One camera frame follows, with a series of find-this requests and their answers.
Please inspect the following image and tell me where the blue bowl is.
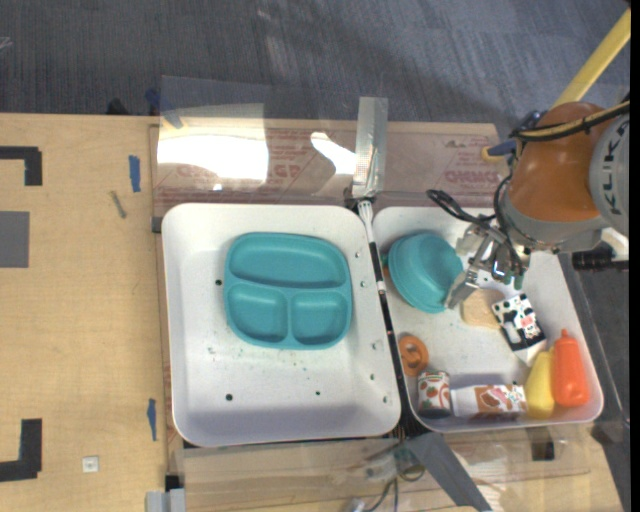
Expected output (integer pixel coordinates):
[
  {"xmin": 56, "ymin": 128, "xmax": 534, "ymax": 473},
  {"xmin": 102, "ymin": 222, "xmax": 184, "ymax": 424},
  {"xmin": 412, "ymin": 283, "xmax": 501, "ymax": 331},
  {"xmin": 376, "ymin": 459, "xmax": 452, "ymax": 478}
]
[{"xmin": 386, "ymin": 231, "xmax": 466, "ymax": 315}]

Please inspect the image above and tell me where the orange doughnut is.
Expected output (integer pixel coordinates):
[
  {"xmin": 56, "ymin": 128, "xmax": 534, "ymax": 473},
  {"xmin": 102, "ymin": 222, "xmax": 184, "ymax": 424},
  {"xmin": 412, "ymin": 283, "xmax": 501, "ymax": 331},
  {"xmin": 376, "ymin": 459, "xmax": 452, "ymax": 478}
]
[{"xmin": 397, "ymin": 334, "xmax": 431, "ymax": 378}]

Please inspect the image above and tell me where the strawberry print can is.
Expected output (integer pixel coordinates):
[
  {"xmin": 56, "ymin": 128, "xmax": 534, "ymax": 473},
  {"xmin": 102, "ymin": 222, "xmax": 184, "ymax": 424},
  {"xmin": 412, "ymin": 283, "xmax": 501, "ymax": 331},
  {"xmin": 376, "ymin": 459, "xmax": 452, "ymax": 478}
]
[{"xmin": 416, "ymin": 369, "xmax": 452, "ymax": 419}]

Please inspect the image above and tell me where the orange bottle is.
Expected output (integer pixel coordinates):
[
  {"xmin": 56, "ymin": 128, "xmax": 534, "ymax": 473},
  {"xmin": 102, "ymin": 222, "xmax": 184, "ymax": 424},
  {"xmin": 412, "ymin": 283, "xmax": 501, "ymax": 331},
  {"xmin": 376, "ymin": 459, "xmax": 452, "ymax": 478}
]
[{"xmin": 551, "ymin": 328, "xmax": 591, "ymax": 408}]

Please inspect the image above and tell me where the cow print milk carton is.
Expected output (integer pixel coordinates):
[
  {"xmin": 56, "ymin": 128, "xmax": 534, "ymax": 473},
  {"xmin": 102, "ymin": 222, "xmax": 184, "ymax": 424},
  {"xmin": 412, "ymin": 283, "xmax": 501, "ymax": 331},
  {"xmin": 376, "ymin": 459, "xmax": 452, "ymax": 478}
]
[{"xmin": 490, "ymin": 293, "xmax": 548, "ymax": 367}]

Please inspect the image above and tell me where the white plastic tray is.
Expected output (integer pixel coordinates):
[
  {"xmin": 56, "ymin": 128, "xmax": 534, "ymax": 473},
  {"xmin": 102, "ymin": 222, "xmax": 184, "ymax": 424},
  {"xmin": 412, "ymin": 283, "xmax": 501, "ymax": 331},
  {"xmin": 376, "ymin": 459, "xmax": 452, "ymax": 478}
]
[
  {"xmin": 160, "ymin": 202, "xmax": 403, "ymax": 448},
  {"xmin": 372, "ymin": 205, "xmax": 605, "ymax": 434}
]

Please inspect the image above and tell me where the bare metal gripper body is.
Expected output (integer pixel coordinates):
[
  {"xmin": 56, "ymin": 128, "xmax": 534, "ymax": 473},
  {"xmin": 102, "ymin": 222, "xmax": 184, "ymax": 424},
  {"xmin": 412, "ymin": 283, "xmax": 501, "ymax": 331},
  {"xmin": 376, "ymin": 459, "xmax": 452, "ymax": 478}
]
[{"xmin": 456, "ymin": 221, "xmax": 531, "ymax": 282}]

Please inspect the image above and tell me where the blue divided plate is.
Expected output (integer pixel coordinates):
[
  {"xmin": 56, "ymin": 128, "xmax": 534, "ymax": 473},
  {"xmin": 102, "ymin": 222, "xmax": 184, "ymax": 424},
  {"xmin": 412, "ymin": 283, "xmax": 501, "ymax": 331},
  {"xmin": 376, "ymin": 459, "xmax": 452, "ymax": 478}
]
[{"xmin": 222, "ymin": 231, "xmax": 355, "ymax": 351}]

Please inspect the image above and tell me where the black cylinder on white bracket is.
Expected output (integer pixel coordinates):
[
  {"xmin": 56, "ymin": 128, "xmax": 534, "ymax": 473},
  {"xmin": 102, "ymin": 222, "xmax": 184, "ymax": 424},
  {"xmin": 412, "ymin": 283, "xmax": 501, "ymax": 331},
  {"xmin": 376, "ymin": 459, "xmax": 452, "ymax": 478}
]
[{"xmin": 571, "ymin": 227, "xmax": 630, "ymax": 272}]

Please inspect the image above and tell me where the tan bread slice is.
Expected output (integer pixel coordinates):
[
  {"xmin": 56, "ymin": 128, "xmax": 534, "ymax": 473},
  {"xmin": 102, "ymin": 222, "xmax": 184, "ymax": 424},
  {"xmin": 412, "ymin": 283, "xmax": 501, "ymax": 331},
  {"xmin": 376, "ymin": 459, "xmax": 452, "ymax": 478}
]
[{"xmin": 459, "ymin": 288, "xmax": 503, "ymax": 331}]

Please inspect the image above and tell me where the yellow bottle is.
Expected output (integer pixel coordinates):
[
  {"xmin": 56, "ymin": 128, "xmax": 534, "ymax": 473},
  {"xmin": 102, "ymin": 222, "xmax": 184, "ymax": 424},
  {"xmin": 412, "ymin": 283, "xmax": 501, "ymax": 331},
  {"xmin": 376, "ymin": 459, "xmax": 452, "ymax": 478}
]
[{"xmin": 523, "ymin": 349, "xmax": 557, "ymax": 420}]

